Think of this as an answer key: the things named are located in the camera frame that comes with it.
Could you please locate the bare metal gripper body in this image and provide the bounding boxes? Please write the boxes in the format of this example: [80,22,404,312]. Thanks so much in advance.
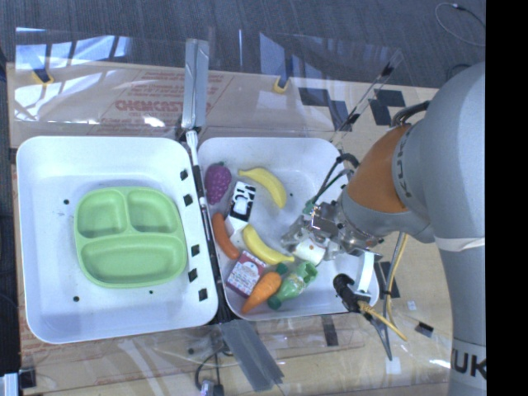
[304,201,384,262]

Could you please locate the white can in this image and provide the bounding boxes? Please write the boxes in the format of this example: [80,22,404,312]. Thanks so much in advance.
[293,238,328,266]

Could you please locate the yellow banana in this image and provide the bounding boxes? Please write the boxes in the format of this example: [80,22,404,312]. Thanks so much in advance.
[241,223,296,266]
[237,167,288,210]

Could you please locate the green bottle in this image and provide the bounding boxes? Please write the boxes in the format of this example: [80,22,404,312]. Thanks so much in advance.
[266,260,319,312]

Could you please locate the orange carrot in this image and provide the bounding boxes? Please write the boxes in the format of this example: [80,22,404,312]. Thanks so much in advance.
[240,262,290,315]

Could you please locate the pink carton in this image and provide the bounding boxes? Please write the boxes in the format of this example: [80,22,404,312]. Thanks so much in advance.
[224,249,267,299]

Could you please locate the black and white carton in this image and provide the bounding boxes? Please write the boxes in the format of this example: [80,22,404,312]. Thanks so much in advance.
[224,180,257,248]

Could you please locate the white plastic tray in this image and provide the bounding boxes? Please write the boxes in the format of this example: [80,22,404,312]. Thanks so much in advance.
[196,136,381,323]
[15,134,220,345]

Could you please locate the orange sausage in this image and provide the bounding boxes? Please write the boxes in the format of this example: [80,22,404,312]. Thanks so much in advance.
[210,212,242,261]

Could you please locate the purple grapes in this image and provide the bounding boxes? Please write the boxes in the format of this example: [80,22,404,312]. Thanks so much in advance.
[204,161,233,206]

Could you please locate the green divided plate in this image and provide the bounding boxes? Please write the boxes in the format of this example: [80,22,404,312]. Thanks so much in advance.
[73,186,189,290]

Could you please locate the brown cardboard board red print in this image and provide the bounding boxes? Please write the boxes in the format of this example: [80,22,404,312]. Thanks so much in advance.
[6,61,455,396]

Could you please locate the black cylinder on white bracket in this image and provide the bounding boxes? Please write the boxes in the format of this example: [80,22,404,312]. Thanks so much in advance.
[332,252,383,314]

